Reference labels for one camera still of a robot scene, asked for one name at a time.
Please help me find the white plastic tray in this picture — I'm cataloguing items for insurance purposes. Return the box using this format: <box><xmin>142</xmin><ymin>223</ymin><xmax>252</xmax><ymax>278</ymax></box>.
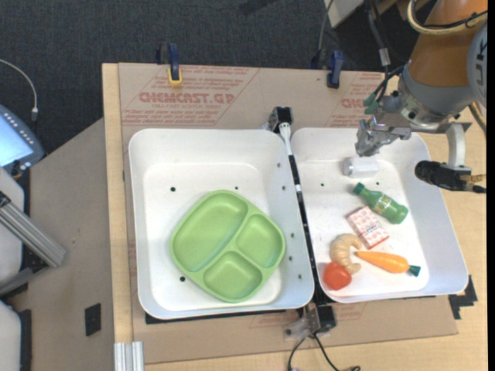
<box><xmin>289</xmin><ymin>126</ymin><xmax>470</xmax><ymax>305</ymax></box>
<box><xmin>128</xmin><ymin>128</ymin><xmax>316</xmax><ymax>320</ymax></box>

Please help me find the pink patterned carton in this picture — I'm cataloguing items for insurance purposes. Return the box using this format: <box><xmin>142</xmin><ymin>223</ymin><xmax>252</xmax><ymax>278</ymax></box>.
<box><xmin>345</xmin><ymin>206</ymin><xmax>391</xmax><ymax>250</ymax></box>

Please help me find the orange carrot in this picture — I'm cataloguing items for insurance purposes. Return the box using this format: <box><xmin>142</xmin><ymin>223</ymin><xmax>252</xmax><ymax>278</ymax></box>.
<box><xmin>355</xmin><ymin>250</ymin><xmax>422</xmax><ymax>278</ymax></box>

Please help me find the green plastic bottle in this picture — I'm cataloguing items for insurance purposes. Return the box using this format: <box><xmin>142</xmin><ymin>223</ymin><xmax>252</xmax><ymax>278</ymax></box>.
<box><xmin>352</xmin><ymin>182</ymin><xmax>410</xmax><ymax>225</ymax></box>

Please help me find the beige croissant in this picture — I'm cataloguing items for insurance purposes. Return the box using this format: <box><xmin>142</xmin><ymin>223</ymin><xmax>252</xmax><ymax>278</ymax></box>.
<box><xmin>329</xmin><ymin>233</ymin><xmax>364</xmax><ymax>276</ymax></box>

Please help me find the black cylinder on white bracket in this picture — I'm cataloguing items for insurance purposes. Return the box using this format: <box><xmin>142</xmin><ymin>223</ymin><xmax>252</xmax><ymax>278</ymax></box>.
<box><xmin>414</xmin><ymin>121</ymin><xmax>473</xmax><ymax>191</ymax></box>

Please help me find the white can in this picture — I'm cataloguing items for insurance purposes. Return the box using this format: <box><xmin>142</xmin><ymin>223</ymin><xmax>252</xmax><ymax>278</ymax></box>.
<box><xmin>341</xmin><ymin>156</ymin><xmax>381</xmax><ymax>179</ymax></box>

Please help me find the thin black and white rod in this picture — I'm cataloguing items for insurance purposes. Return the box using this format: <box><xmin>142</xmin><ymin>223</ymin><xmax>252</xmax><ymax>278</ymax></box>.
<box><xmin>278</xmin><ymin>123</ymin><xmax>319</xmax><ymax>285</ymax></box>

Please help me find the brown cardboard board red print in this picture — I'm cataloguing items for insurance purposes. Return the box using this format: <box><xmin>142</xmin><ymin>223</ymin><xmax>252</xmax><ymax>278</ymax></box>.
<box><xmin>118</xmin><ymin>62</ymin><xmax>471</xmax><ymax>365</ymax></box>

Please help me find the red tomato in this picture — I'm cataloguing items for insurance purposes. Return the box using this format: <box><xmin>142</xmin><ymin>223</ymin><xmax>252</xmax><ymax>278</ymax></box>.
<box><xmin>323</xmin><ymin>261</ymin><xmax>353</xmax><ymax>291</ymax></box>

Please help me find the green divided plate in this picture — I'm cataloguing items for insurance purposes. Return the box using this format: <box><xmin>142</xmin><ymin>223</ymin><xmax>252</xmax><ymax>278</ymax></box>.
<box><xmin>169</xmin><ymin>189</ymin><xmax>287</xmax><ymax>305</ymax></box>

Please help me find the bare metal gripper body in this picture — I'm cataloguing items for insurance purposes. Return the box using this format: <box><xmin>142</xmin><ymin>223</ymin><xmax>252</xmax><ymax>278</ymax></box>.
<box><xmin>371</xmin><ymin>106</ymin><xmax>453</xmax><ymax>141</ymax></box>

